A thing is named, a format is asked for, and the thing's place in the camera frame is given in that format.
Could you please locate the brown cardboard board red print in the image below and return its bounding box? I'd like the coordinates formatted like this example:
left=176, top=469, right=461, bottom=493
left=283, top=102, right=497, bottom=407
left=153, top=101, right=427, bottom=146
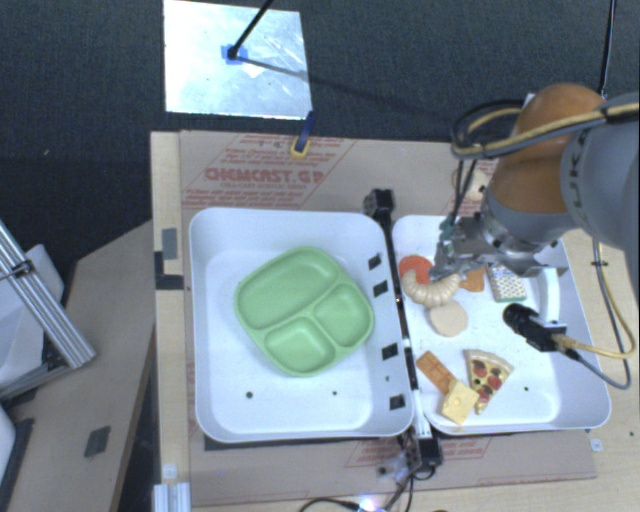
left=178, top=130, right=599, bottom=507

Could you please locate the beige round biscuit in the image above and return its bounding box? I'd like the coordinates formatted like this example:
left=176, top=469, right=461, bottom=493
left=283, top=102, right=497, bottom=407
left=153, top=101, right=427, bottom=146
left=428, top=301, right=469, bottom=338

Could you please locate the thin black and white rod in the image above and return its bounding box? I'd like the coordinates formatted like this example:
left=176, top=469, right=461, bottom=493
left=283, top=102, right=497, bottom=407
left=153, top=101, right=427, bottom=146
left=378, top=209, right=432, bottom=442

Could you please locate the yellow cheese wedge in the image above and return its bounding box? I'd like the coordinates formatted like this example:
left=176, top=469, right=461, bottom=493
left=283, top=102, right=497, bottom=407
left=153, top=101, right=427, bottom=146
left=440, top=379, right=481, bottom=427

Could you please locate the black block with thin wires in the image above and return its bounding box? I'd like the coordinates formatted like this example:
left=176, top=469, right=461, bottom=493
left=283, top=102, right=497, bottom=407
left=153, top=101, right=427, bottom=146
left=363, top=188, right=397, bottom=219
left=398, top=433, right=444, bottom=470

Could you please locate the orange waffle bar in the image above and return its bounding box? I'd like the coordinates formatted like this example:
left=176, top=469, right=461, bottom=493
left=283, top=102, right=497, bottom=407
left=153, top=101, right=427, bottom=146
left=415, top=350, right=459, bottom=395

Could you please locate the patterned white packet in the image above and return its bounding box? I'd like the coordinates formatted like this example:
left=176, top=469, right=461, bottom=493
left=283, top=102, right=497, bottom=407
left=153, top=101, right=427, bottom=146
left=485, top=263, right=528, bottom=304

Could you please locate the orange nugget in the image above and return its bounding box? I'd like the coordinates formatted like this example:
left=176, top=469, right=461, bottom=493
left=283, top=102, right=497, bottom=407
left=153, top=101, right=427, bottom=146
left=458, top=267, right=488, bottom=294

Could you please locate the green divided plate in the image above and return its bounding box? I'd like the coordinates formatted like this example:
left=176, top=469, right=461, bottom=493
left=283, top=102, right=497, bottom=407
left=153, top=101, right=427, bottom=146
left=233, top=245, right=376, bottom=378

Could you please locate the white plastic tray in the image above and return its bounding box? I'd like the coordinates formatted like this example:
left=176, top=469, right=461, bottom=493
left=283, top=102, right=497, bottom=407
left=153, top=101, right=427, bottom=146
left=188, top=207, right=416, bottom=444
left=392, top=214, right=613, bottom=436

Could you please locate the orange round slice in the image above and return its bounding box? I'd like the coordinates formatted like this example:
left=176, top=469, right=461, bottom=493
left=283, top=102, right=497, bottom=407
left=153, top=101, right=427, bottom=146
left=398, top=255, right=436, bottom=287

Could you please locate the beige croissant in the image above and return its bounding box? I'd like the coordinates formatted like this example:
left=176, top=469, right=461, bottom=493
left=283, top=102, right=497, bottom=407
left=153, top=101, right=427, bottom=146
left=402, top=269, right=462, bottom=307

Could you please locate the pizza slice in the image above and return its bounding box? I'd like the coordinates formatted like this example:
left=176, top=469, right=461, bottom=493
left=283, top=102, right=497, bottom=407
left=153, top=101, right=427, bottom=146
left=462, top=348, right=516, bottom=416

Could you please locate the black cylinder on white bracket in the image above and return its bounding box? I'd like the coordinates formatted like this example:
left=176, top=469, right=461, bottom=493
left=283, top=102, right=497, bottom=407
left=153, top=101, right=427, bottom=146
left=502, top=267, right=570, bottom=353

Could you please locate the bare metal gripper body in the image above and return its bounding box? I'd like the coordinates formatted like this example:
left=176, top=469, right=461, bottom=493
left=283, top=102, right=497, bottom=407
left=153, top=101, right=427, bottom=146
left=438, top=214, right=552, bottom=277

